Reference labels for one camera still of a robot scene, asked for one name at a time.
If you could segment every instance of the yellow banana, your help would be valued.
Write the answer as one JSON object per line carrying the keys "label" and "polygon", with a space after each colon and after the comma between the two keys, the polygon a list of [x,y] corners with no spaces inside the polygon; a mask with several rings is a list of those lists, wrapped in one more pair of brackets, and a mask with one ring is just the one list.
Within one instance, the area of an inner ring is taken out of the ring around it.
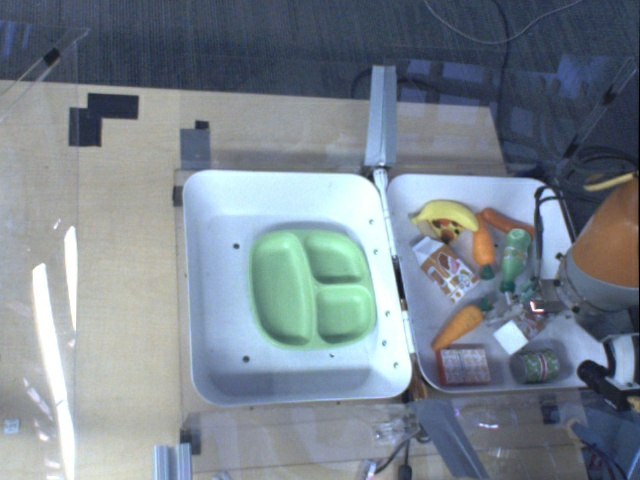
{"label": "yellow banana", "polygon": [[445,243],[453,242],[463,229],[478,231],[478,219],[465,205],[457,201],[436,199],[425,204],[411,222],[418,227],[421,222],[428,222],[429,226]]}

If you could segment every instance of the tin can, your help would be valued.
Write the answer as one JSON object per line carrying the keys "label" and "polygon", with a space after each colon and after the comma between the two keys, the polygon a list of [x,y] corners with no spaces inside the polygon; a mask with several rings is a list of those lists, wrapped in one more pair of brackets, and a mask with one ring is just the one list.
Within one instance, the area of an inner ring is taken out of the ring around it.
{"label": "tin can", "polygon": [[557,379],[560,361],[551,349],[528,350],[513,355],[509,367],[516,382],[534,384]]}

